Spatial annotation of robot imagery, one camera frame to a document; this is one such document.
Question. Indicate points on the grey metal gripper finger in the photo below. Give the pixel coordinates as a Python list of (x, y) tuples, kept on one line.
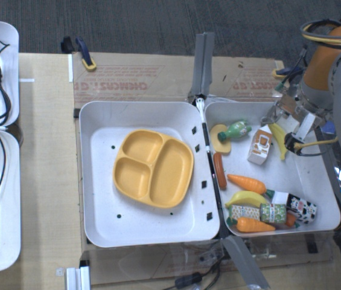
[(267, 120), (273, 109)]

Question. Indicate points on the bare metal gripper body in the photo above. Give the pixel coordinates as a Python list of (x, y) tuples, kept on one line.
[(292, 107)]

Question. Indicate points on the yellow banana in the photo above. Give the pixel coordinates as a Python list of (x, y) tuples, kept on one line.
[(245, 197), (280, 137)]

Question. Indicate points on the white and orange carton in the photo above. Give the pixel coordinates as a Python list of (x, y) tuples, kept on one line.
[(259, 148)]

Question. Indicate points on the green plastic bottle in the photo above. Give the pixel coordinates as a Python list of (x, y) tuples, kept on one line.
[(237, 130)]

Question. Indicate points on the yellow round biscuit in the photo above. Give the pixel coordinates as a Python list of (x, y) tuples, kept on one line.
[(216, 145)]

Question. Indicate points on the red-brown sausage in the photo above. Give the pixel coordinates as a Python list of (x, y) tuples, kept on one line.
[(219, 171)]

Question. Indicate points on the white plastic tray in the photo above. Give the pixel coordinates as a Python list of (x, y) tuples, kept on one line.
[(103, 216), (306, 186)]

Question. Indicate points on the green can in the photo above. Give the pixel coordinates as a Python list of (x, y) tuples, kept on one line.
[(273, 213)]

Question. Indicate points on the cow print milk carton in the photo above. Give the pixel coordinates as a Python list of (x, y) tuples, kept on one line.
[(301, 207)]

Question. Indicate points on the small orange carrot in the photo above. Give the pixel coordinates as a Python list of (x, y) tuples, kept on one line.
[(291, 220)]

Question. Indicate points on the yellow divided plate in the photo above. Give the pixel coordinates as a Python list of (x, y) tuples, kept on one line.
[(170, 174)]

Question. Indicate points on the brown cardboard board red print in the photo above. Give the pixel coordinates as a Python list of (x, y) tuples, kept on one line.
[(146, 80)]

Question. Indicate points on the black cylinder on white bracket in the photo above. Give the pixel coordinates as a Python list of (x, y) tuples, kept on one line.
[(293, 142)]

